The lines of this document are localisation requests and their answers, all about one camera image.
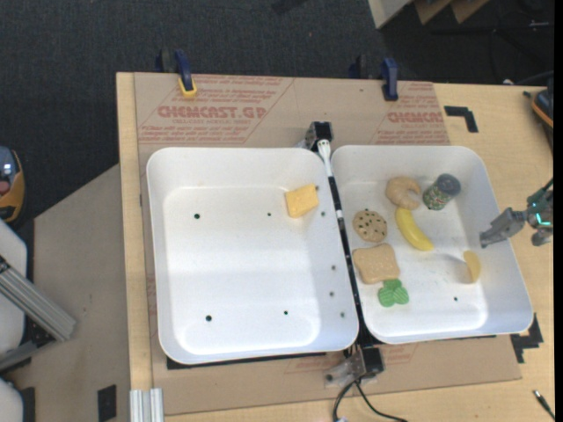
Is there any green can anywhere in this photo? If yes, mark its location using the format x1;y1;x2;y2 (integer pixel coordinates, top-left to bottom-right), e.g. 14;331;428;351
422;173;462;212

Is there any tan bread slice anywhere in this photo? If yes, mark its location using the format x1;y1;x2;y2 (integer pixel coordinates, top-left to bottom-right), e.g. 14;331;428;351
351;243;402;286

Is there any yellow cheese wedge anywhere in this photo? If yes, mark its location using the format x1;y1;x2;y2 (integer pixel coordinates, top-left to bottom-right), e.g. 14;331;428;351
284;183;321;219

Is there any yellow banana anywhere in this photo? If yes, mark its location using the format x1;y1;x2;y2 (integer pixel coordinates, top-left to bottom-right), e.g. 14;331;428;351
394;206;435;252

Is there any white plastic tray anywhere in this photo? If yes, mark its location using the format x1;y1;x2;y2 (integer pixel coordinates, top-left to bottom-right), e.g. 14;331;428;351
145;146;360;365
329;144;535;346

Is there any thin black and white rod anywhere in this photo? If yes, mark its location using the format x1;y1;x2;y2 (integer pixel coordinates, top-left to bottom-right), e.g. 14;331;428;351
317;139;367;347

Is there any tan croissant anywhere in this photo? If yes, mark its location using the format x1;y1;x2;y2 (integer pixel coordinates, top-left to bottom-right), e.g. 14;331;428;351
385;176;422;211

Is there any yellow potato chip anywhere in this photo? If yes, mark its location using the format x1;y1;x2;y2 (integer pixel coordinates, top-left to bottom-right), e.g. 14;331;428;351
462;250;483;284

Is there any brown cardboard board red print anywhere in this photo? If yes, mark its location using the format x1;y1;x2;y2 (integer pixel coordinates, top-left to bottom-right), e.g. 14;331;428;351
133;72;523;416

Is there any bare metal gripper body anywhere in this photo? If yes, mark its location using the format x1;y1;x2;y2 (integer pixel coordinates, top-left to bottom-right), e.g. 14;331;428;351
526;182;554;230

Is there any tan chocolate chip biscuit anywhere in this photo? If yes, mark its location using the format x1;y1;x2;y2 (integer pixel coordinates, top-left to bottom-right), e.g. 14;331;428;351
352;209;389;244

